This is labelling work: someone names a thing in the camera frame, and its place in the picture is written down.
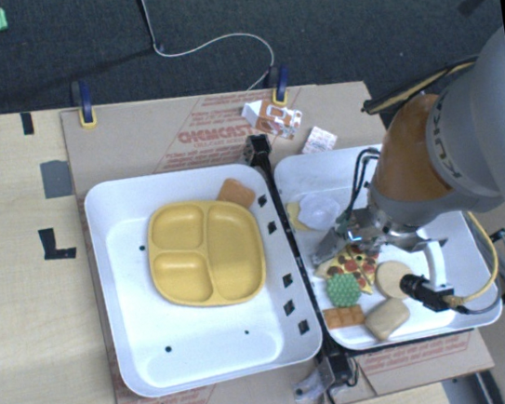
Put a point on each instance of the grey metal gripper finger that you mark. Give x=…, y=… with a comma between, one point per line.
x=368, y=248
x=330, y=247

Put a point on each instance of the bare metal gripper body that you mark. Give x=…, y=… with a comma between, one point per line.
x=368, y=223

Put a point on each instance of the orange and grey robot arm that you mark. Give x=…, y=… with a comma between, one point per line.
x=467, y=126

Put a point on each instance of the yellow pizza slice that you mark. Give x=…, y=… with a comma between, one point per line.
x=351, y=266

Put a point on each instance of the beige round biscuit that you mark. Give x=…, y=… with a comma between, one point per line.
x=388, y=279

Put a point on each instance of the clear plastic cup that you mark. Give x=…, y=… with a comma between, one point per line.
x=319, y=210

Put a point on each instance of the thin black rod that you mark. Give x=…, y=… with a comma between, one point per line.
x=291, y=233

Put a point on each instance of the green round broccoli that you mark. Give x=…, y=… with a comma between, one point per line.
x=343, y=289

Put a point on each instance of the pale yellow biscuit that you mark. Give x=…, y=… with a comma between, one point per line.
x=294, y=216

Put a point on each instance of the orange waffle biscuit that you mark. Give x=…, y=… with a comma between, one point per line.
x=342, y=317

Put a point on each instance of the beige bread roll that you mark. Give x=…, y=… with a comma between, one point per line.
x=387, y=318

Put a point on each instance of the white plastic tray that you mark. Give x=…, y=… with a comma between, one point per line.
x=132, y=308
x=458, y=259

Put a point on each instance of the white packet with red print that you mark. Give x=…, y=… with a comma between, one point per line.
x=319, y=139

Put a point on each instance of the yellow divided plate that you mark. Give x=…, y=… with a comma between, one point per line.
x=231, y=246

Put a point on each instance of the orange toast slice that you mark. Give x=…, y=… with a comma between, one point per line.
x=236, y=192

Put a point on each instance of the white and orange carton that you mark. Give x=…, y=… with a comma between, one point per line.
x=275, y=120

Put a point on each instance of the brown cardboard board red print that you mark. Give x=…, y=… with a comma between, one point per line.
x=130, y=139

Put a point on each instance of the black cylinder on white bracket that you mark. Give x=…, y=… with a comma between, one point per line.
x=428, y=290

